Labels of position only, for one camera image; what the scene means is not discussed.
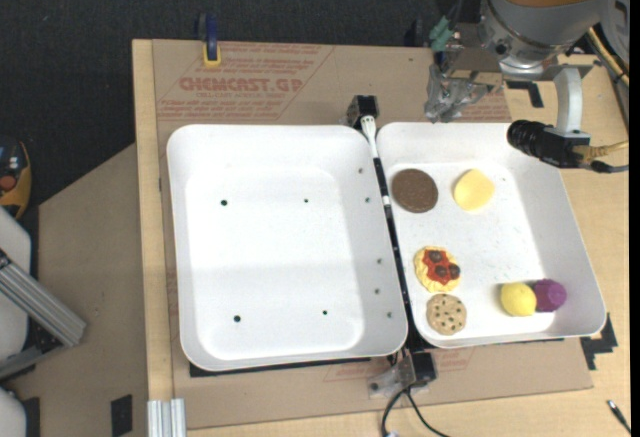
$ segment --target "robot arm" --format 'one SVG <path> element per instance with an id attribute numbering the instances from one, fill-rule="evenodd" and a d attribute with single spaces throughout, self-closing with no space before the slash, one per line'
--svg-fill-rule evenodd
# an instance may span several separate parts
<path id="1" fill-rule="evenodd" d="M 506 80 L 554 81 L 556 125 L 514 123 L 509 142 L 557 167 L 602 168 L 589 162 L 595 152 L 588 148 L 589 135 L 580 130 L 581 78 L 590 68 L 559 65 L 557 56 L 585 34 L 603 53 L 594 31 L 601 26 L 620 59 L 614 64 L 610 54 L 607 64 L 628 85 L 630 0 L 482 0 L 480 11 L 478 24 L 447 29 L 445 20 L 432 31 L 435 62 L 426 116 L 432 122 L 454 120 L 466 105 L 499 90 Z"/>

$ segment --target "yellow disc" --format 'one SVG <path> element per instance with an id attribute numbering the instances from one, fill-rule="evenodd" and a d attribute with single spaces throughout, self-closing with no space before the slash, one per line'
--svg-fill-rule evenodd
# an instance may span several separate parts
<path id="1" fill-rule="evenodd" d="M 473 211 L 484 206 L 491 197 L 495 186 L 478 169 L 465 172 L 453 188 L 453 199 L 465 211 Z"/>
<path id="2" fill-rule="evenodd" d="M 500 302 L 512 316 L 531 316 L 536 312 L 536 294 L 522 282 L 504 284 L 500 290 Z"/>

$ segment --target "black fabric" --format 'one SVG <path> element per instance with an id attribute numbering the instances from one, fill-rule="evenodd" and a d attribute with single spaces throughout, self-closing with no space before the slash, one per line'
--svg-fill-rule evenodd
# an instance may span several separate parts
<path id="1" fill-rule="evenodd" d="M 194 38 L 214 13 L 220 40 L 403 45 L 435 0 L 0 0 L 0 133 L 22 140 L 32 204 L 135 139 L 134 38 Z"/>

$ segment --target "wooden edge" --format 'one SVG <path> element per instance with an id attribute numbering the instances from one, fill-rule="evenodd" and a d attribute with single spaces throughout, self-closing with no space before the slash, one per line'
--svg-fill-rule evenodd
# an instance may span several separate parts
<path id="1" fill-rule="evenodd" d="M 134 39 L 133 87 L 140 194 L 140 229 L 150 400 L 173 397 L 171 334 L 165 270 L 153 42 Z"/>

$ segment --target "wooden table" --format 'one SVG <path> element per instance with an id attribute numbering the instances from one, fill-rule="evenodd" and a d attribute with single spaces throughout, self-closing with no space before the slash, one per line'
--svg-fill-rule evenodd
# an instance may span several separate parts
<path id="1" fill-rule="evenodd" d="M 153 41 L 132 44 L 140 190 L 140 221 L 144 276 L 147 373 L 149 397 L 174 397 L 166 297 L 162 204 L 158 189 L 159 160 L 156 133 Z M 555 122 L 553 86 L 541 84 L 544 109 L 531 107 L 524 91 L 507 90 L 515 119 Z M 603 69 L 595 68 L 584 82 L 583 129 L 592 144 L 611 144 L 628 138 L 617 99 Z M 616 153 L 611 163 L 628 161 Z M 452 437 L 495 435 L 626 435 L 606 401 L 614 400 L 631 421 L 629 318 L 629 189 L 628 173 L 598 175 L 583 170 L 563 172 L 563 179 L 591 258 L 618 340 L 614 353 L 598 355 L 590 390 L 552 395 L 465 402 L 424 410 L 432 426 Z M 299 419 L 190 431 L 193 437 L 379 435 L 380 413 Z M 395 409 L 389 428 L 402 436 L 428 435 L 413 410 Z"/>

